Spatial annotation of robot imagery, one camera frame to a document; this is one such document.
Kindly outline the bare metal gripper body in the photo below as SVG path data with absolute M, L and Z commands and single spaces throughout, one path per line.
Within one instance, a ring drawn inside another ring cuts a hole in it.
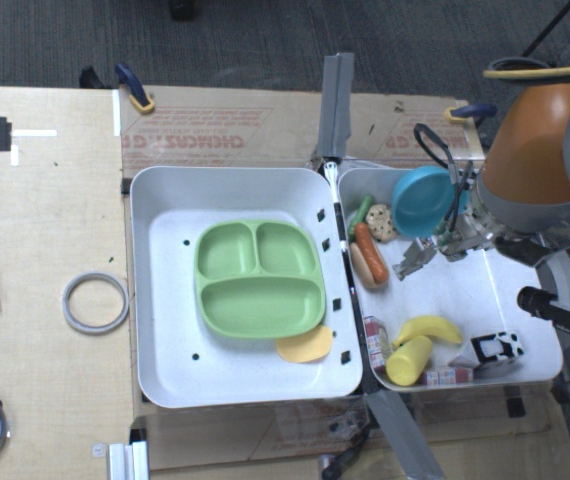
M 448 261 L 459 261 L 469 251 L 493 248 L 494 240 L 505 232 L 505 227 L 482 202 L 470 201 L 465 211 L 453 220 L 442 220 L 433 231 L 439 252 Z

